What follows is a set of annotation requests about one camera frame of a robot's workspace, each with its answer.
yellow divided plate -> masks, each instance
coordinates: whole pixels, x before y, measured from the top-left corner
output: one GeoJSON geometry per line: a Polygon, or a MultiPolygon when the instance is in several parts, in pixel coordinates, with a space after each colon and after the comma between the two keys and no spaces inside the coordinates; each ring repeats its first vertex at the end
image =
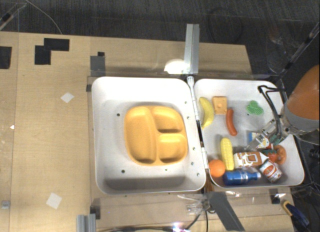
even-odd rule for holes
{"type": "Polygon", "coordinates": [[[182,161],[188,140],[181,115],[165,106],[137,106],[124,119],[125,147],[141,165],[167,165],[182,161]]]}

toy orange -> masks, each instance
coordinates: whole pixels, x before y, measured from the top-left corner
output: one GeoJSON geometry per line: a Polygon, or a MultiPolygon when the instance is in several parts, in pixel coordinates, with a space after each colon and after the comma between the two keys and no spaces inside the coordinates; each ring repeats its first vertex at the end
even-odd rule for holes
{"type": "Polygon", "coordinates": [[[211,160],[209,162],[210,175],[212,177],[221,177],[226,171],[226,166],[221,160],[211,160]]]}

